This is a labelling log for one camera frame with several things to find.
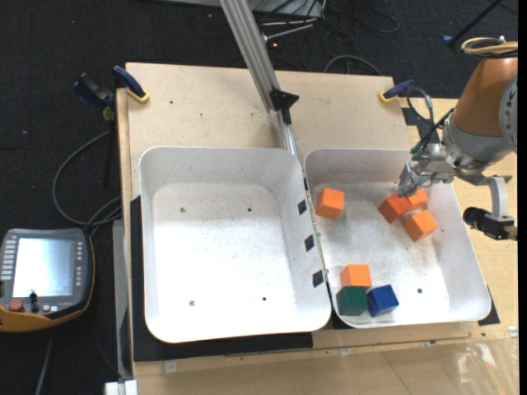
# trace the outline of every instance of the aluminum rail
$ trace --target aluminum rail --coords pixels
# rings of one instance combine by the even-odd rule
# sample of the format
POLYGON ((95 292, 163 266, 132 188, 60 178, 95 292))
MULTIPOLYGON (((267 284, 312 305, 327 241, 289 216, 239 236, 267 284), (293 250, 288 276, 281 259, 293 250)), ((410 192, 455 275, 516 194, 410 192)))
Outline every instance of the aluminum rail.
MULTIPOLYGON (((267 111, 276 111, 270 94, 273 89, 280 90, 280 85, 273 70, 264 38, 259 32, 247 0, 220 0, 220 4, 229 21, 232 33, 240 47, 265 109, 267 111)), ((298 158, 295 134, 292 127, 284 121, 281 110, 278 111, 278 117, 282 145, 284 149, 298 158)))

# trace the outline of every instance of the blue cube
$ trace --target blue cube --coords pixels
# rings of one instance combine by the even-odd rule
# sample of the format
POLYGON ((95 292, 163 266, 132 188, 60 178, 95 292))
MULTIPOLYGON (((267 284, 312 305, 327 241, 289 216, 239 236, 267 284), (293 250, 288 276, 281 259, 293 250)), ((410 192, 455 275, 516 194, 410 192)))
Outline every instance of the blue cube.
POLYGON ((368 291, 367 298, 368 309, 372 318, 387 314, 399 305, 394 289, 390 284, 372 288, 368 291))

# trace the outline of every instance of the white bin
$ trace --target white bin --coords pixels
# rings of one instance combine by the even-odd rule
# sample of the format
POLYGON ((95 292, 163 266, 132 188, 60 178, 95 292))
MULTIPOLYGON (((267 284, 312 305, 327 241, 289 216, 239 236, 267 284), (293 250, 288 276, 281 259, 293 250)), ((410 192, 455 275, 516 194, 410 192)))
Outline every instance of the white bin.
POLYGON ((298 159, 157 146, 139 163, 145 319, 191 342, 310 332, 331 304, 298 159))
POLYGON ((408 151, 319 149, 305 158, 313 203, 322 188, 344 191, 344 211, 331 220, 316 217, 337 306, 340 272, 349 263, 370 266, 372 286, 392 285, 399 306, 372 318, 339 317, 355 328, 474 321, 485 318, 491 300, 451 184, 426 188, 426 209, 438 224, 414 243, 402 221, 390 224, 377 207, 395 191, 408 151))

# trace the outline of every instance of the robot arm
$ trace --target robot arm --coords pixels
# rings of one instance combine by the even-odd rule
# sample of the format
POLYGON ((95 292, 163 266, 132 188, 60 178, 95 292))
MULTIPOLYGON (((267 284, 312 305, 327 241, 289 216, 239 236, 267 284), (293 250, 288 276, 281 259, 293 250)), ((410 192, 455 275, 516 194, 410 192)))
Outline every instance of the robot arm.
POLYGON ((465 222, 494 239, 517 239, 514 220, 506 214, 505 183, 511 177, 483 174, 489 165, 518 151, 517 43, 503 38, 476 40, 466 41, 462 50, 483 60, 445 121, 441 143, 425 141, 413 148, 413 163, 404 166, 396 191, 409 196, 421 187, 450 183, 455 177, 476 186, 488 185, 492 212, 469 208, 465 222), (474 48, 476 40, 495 45, 474 48))

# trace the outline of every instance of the black floor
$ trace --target black floor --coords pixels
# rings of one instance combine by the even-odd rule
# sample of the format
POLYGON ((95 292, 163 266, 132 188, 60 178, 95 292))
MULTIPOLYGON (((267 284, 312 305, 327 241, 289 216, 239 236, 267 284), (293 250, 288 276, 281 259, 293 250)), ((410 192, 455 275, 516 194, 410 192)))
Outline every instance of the black floor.
MULTIPOLYGON (((518 39, 518 0, 504 0, 454 48, 443 40, 490 2, 333 0, 327 6, 330 25, 317 21, 306 32, 284 37, 269 53, 277 70, 313 72, 322 72, 336 55, 351 54, 395 82, 413 79, 432 97, 456 98, 478 63, 459 51, 462 40, 518 39)), ((261 16, 261 21, 284 20, 261 16)), ((136 0, 0 0, 0 25, 2 235, 14 225, 72 226, 55 209, 54 175, 73 151, 109 127, 98 109, 74 95, 73 82, 81 73, 111 89, 111 68, 128 61, 243 67, 218 9, 136 0)), ((289 28, 262 26, 262 31, 271 35, 289 28)), ((335 63, 330 71, 375 74, 358 61, 335 63)), ((87 221, 119 195, 115 152, 107 189, 102 185, 105 141, 64 172, 58 200, 71 216, 87 221)), ((118 378, 103 358, 115 367, 111 250, 102 263, 110 243, 111 229, 101 228, 94 237, 101 267, 95 298, 86 314, 56 328, 43 393, 101 394, 105 382, 118 378)), ((35 393, 49 338, 50 331, 0 332, 1 395, 35 393)))

